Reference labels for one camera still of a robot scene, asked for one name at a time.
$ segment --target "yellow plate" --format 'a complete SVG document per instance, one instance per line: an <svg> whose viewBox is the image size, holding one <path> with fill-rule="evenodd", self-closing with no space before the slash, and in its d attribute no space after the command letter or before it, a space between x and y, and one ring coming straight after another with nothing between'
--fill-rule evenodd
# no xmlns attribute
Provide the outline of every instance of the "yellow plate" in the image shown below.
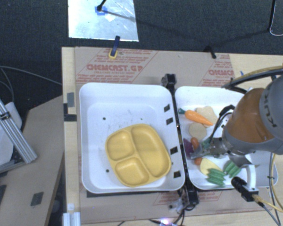
<svg viewBox="0 0 283 226"><path fill-rule="evenodd" d="M171 168L168 151L157 132L149 125L136 124L111 134L106 154L119 181L136 187L165 176Z"/></svg>

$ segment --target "toy carrot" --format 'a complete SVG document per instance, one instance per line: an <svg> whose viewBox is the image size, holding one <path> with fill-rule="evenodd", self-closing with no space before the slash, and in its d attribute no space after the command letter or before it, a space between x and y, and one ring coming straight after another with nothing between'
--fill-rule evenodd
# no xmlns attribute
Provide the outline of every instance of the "toy carrot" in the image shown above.
<svg viewBox="0 0 283 226"><path fill-rule="evenodd" d="M201 124L204 124L204 125L207 125L207 126L212 126L213 123L210 122L208 119L206 119L205 117L203 117L202 115L198 114L197 112L195 111L192 111L192 110L187 110L187 111L184 111L183 109L179 109L178 110L178 113L179 114L184 114L185 117L191 121L194 121L194 122L198 122L198 123L201 123Z"/></svg>

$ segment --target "beige toy food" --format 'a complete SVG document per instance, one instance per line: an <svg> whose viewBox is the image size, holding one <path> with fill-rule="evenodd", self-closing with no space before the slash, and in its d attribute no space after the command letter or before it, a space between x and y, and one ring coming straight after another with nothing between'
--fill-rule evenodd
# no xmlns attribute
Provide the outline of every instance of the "beige toy food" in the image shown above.
<svg viewBox="0 0 283 226"><path fill-rule="evenodd" d="M201 141L207 135L207 129L200 123L192 123L189 126L189 134Z"/></svg>
<svg viewBox="0 0 283 226"><path fill-rule="evenodd" d="M209 170L210 169L217 169L219 171L222 172L221 168L218 167L215 163L213 163L212 161L210 161L208 158L202 158L201 160L201 164L200 164L200 171L204 174L204 175L208 175L209 174Z"/></svg>
<svg viewBox="0 0 283 226"><path fill-rule="evenodd" d="M215 112L211 106L205 106L202 108L197 108L196 112L206 119L208 119L213 124L216 124L218 117L215 115Z"/></svg>

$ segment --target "black carpet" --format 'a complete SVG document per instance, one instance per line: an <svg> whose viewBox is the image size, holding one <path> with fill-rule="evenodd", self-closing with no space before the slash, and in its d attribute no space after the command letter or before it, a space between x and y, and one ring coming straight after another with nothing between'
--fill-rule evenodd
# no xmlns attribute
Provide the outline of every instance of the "black carpet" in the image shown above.
<svg viewBox="0 0 283 226"><path fill-rule="evenodd" d="M139 42L121 48L283 55L283 36L268 32L272 0L134 0ZM61 82L61 47L111 47L111 41L68 38L67 0L0 0L0 64ZM283 33L283 0L274 32ZM6 70L22 117L62 94L61 86ZM0 71L0 80L6 82ZM0 84L0 97L11 100Z"/></svg>

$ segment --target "silver reflective plate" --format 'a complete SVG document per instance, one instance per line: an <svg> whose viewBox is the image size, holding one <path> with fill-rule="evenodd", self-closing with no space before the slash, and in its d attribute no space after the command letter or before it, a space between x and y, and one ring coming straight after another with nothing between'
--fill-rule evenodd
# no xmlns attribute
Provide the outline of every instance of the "silver reflective plate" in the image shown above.
<svg viewBox="0 0 283 226"><path fill-rule="evenodd" d="M70 38L138 41L133 0L68 0Z"/></svg>

